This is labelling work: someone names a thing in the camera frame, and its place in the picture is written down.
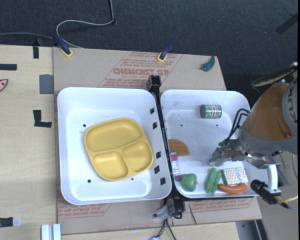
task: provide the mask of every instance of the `black surface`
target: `black surface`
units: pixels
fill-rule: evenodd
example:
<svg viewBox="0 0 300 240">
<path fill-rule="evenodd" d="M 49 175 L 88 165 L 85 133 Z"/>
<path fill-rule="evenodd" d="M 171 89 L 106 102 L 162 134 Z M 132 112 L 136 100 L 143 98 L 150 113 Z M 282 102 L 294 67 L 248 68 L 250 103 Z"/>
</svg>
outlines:
<svg viewBox="0 0 300 240">
<path fill-rule="evenodd" d="M 112 0 L 117 25 L 67 23 L 61 36 L 81 47 L 215 55 L 226 85 L 249 96 L 246 82 L 298 61 L 298 0 Z M 52 37 L 64 20 L 106 23 L 108 0 L 0 0 L 0 33 Z M 27 45 L 34 36 L 0 36 L 0 44 Z M 49 39 L 41 39 L 52 46 Z"/>
</svg>

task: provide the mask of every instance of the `yellow divided dish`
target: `yellow divided dish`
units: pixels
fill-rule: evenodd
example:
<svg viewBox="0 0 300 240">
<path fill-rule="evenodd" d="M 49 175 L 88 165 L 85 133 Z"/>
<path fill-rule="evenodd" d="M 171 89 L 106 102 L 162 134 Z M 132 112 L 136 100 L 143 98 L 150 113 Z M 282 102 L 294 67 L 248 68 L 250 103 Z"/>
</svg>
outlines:
<svg viewBox="0 0 300 240">
<path fill-rule="evenodd" d="M 126 117 L 91 126 L 84 134 L 84 146 L 95 171 L 108 181 L 142 173 L 154 162 L 143 129 Z"/>
</svg>

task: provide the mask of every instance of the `tin can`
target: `tin can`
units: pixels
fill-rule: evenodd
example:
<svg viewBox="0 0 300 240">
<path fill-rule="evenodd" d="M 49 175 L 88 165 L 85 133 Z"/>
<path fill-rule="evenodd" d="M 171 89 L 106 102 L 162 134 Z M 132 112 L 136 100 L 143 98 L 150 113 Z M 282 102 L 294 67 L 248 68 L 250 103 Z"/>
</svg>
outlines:
<svg viewBox="0 0 300 240">
<path fill-rule="evenodd" d="M 222 115 L 222 108 L 220 105 L 201 105 L 200 117 L 205 119 L 218 119 Z"/>
</svg>

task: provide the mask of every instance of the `cardboard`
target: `cardboard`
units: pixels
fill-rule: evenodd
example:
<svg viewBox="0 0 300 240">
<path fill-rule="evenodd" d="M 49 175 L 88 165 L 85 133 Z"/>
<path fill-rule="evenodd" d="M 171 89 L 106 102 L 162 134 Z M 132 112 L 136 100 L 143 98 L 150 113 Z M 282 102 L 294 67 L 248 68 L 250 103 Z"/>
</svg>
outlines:
<svg viewBox="0 0 300 240">
<path fill-rule="evenodd" d="M 170 89 L 226 90 L 218 58 L 210 71 L 201 67 L 211 56 L 168 54 L 164 63 L 158 53 L 72 48 L 73 56 L 65 57 L 53 48 L 54 107 L 57 169 L 59 169 L 58 117 L 56 99 L 67 87 L 143 88 L 150 75 L 161 78 L 161 92 Z M 153 220 L 152 211 L 163 206 L 163 200 L 72 205 L 67 203 L 58 186 L 57 219 L 63 235 L 101 231 L 161 227 Z M 234 222 L 261 219 L 257 199 L 222 199 L 185 202 L 181 219 L 174 226 Z"/>
</svg>

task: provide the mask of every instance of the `toy sausage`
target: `toy sausage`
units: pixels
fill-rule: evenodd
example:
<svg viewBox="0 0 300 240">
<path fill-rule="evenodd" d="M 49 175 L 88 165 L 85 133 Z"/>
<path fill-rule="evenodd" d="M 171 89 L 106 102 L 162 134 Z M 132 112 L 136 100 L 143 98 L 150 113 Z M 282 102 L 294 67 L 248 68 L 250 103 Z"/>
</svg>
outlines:
<svg viewBox="0 0 300 240">
<path fill-rule="evenodd" d="M 229 194 L 236 194 L 245 191 L 246 189 L 247 189 L 247 185 L 244 183 L 240 183 L 237 185 L 218 184 L 218 190 Z"/>
</svg>

